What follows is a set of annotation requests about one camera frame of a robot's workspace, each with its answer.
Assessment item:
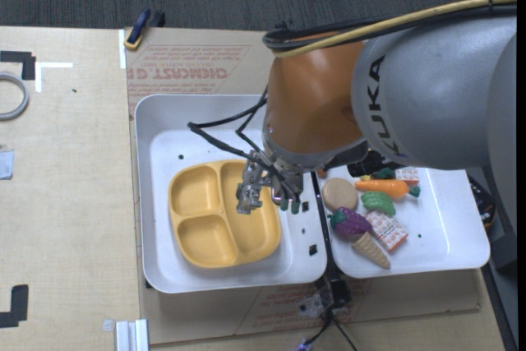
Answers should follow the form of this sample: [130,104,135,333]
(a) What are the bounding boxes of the tan ice cream cone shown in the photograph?
[351,231,392,270]

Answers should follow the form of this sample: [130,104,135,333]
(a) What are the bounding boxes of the purple grapes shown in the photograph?
[326,206,374,242]

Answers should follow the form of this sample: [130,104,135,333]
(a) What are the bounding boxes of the black block with thin wires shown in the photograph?
[330,279,353,308]

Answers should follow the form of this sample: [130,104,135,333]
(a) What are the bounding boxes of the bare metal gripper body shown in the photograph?
[242,153,306,204]

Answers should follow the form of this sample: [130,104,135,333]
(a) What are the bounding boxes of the yellow divided plate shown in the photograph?
[168,159,284,270]

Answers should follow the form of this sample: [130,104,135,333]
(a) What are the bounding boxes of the white plastic tray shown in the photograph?
[134,94,329,295]
[318,165,491,279]

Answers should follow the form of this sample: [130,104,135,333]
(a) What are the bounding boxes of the orange carrot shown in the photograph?
[354,178,422,201]

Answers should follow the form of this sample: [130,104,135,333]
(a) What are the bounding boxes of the thin black rod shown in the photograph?
[310,171,343,289]

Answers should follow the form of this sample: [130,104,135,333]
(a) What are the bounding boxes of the small white and orange carton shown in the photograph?
[394,167,421,187]

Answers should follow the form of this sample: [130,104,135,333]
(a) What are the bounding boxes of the white tape roll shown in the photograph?
[0,71,31,122]

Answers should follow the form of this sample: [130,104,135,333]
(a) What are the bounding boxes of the tan round biscuit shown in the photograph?
[321,177,360,214]

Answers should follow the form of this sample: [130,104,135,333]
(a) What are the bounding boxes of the brown cardboard board red print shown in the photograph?
[125,27,505,346]

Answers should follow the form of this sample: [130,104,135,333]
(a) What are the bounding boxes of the green pea pod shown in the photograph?
[360,191,397,217]

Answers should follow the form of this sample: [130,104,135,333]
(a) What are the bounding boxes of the chocolate doughnut with sprinkles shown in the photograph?
[467,175,498,234]

